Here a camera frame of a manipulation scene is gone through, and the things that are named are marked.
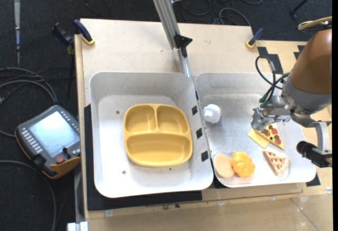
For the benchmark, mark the yellow divided plate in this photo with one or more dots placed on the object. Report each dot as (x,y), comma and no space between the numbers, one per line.
(158,145)

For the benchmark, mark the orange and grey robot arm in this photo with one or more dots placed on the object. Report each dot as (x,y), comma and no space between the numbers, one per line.
(314,66)

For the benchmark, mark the white plastic tray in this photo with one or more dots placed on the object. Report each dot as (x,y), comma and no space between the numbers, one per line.
(111,124)
(235,135)

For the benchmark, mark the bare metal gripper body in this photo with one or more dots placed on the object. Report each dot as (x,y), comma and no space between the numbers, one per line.
(278,108)

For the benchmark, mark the yellow toy cheese slice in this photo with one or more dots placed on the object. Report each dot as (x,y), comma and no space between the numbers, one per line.
(257,138)

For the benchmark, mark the pale wood board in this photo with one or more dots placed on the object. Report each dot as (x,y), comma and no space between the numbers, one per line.
(132,48)

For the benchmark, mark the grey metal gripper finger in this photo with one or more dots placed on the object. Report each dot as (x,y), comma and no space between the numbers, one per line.
(257,119)
(268,121)

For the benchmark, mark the yellow toy bell pepper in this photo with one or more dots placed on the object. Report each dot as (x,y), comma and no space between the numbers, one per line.
(243,165)

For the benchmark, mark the tan round biscuit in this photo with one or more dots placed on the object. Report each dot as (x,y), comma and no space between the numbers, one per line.
(223,166)

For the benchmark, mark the toy lattice pie slice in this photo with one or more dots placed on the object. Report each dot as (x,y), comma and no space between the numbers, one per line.
(277,164)

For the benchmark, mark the toy pizza slice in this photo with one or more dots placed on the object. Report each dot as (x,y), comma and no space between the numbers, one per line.
(273,136)

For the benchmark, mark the black cylinder on white bracket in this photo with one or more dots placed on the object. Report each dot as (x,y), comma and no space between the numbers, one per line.
(310,152)

